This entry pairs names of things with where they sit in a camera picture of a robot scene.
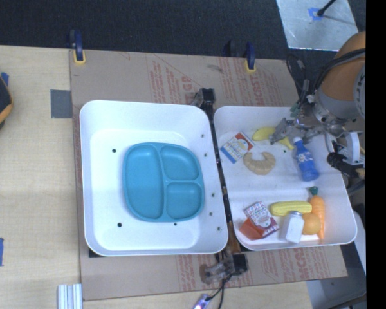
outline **yellow corn cob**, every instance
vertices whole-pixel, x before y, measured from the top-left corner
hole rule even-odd
[[[290,211],[297,211],[302,214],[311,212],[311,204],[302,200],[278,201],[270,205],[270,213],[274,216],[285,216]]]

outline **blue plate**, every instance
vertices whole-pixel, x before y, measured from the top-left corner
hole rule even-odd
[[[180,145],[146,142],[127,150],[123,162],[124,198],[144,221],[184,221],[204,205],[204,184],[196,156]]]

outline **wooden table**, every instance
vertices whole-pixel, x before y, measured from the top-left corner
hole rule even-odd
[[[57,308],[80,283],[72,121],[51,117],[70,90],[68,49],[0,46],[14,109],[0,130],[0,308]],[[87,301],[83,308],[192,308],[202,292]],[[215,298],[208,309],[217,308]],[[305,282],[229,288],[223,309],[311,308]]]

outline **water bottle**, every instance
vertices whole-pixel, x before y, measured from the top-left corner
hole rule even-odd
[[[313,181],[319,177],[319,173],[315,167],[315,162],[311,152],[303,145],[303,140],[300,137],[295,137],[293,143],[296,147],[296,161],[302,173],[302,180]]]

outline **food box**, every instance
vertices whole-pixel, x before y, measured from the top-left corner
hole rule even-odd
[[[214,114],[216,145],[220,148],[239,132],[251,138],[257,129],[274,127],[283,117],[289,117],[289,113],[289,108],[221,107]],[[85,104],[80,111],[80,140],[84,231],[92,251],[102,256],[211,254],[226,246],[228,230],[221,181],[210,123],[204,111],[195,106],[179,104],[94,100]],[[163,201],[161,205],[154,206],[152,214],[156,215],[153,217],[143,219],[132,211],[125,198],[125,156],[134,146],[148,143],[159,147],[159,158],[153,160],[160,163],[154,163],[153,166],[165,165],[163,157],[166,156],[181,157],[160,151],[162,144],[164,148],[183,147],[197,158],[203,177],[200,187],[203,202],[200,201],[202,197],[198,200],[200,192],[196,190],[188,195],[199,203],[197,211],[183,215],[180,220],[177,215],[159,213],[160,209],[166,213],[179,211],[166,206],[167,195],[173,197],[178,192],[173,190],[154,196]],[[143,158],[156,154],[152,153],[156,151],[142,147]],[[342,175],[326,162],[324,138],[317,136],[307,148],[312,152],[320,173],[319,178],[311,182],[301,181],[292,151],[281,143],[271,145],[267,140],[254,142],[252,152],[255,157],[262,151],[268,151],[276,158],[275,167],[267,175],[253,174],[244,166],[243,159],[233,163],[220,153],[235,235],[244,247],[249,250],[269,250],[339,245],[353,241],[356,236],[353,210]],[[173,189],[167,188],[166,182],[179,181],[174,173],[167,174],[165,167],[159,169],[161,172],[149,173],[148,167],[141,170],[137,177],[131,179],[146,174],[146,180],[161,184],[157,182],[158,175],[161,175],[165,186],[160,188],[160,193],[163,189]],[[188,175],[182,173],[181,181],[188,185],[197,182],[196,179],[189,179]],[[143,181],[136,181],[136,184],[141,186]],[[300,243],[293,244],[280,240],[279,233],[274,232],[264,239],[250,241],[240,233],[240,226],[246,219],[245,208],[258,201],[263,201],[267,206],[276,201],[307,201],[308,188],[313,185],[319,188],[319,194],[326,201],[324,239],[320,240],[316,235],[302,236]],[[281,218],[275,219],[280,226]]]

